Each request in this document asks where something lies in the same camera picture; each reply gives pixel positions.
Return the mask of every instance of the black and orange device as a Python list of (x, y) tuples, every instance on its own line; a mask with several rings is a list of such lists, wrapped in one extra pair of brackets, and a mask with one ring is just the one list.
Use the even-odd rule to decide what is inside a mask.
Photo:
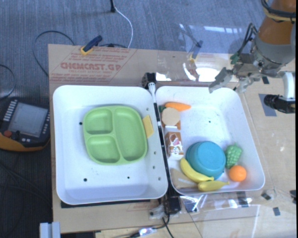
[(0, 148), (30, 152), (50, 141), (49, 107), (12, 98), (0, 111)]

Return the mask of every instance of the device screen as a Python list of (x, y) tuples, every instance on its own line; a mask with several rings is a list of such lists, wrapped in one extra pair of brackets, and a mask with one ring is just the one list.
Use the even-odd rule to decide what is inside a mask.
[(18, 103), (8, 130), (40, 137), (48, 110), (25, 103)]

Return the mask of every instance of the toy sink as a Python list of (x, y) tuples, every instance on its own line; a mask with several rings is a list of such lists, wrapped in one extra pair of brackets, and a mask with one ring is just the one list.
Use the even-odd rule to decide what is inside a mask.
[[(195, 195), (263, 187), (264, 172), (236, 92), (220, 88), (210, 94), (207, 87), (162, 86), (155, 96), (159, 106), (166, 102), (191, 105), (190, 109), (180, 112), (184, 153), (199, 141), (212, 141), (222, 149), (237, 143), (243, 149), (239, 164), (246, 168), (247, 178), (208, 192), (178, 188), (172, 170), (181, 171), (179, 160), (169, 158), (167, 164), (177, 192)], [(55, 90), (53, 109), (56, 189), (63, 202), (77, 205), (156, 199), (165, 195), (167, 169), (148, 90), (125, 86), (65, 85)], [(153, 134), (146, 138), (147, 149), (140, 133), (142, 126), (130, 109), (142, 119), (147, 115), (150, 117)], [(227, 179), (225, 172), (219, 178)]]
[(143, 121), (135, 109), (127, 106), (88, 111), (83, 131), (87, 153), (100, 164), (132, 163), (143, 158), (148, 150)]

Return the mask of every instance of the red button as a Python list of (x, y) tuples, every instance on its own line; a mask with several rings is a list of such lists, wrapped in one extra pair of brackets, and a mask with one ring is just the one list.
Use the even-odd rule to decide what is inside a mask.
[(6, 131), (3, 133), (3, 135), (4, 135), (5, 137), (11, 137), (11, 136), (12, 136), (12, 132), (11, 132), (10, 130), (6, 130)]

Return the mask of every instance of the banana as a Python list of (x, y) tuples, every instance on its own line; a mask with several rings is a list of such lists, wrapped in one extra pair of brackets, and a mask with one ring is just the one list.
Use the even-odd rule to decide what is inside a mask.
[(202, 182), (202, 181), (208, 181), (208, 180), (211, 180), (213, 181), (214, 180), (214, 177), (208, 177), (204, 174), (201, 174), (199, 172), (196, 172), (189, 164), (189, 162), (184, 158), (182, 157), (181, 160), (180, 160), (180, 168), (182, 170), (182, 172), (188, 177), (190, 178), (192, 181), (195, 181), (195, 182)]
[(202, 181), (198, 183), (198, 190), (200, 191), (217, 190), (227, 184), (229, 184), (229, 181), (220, 181), (220, 180)]

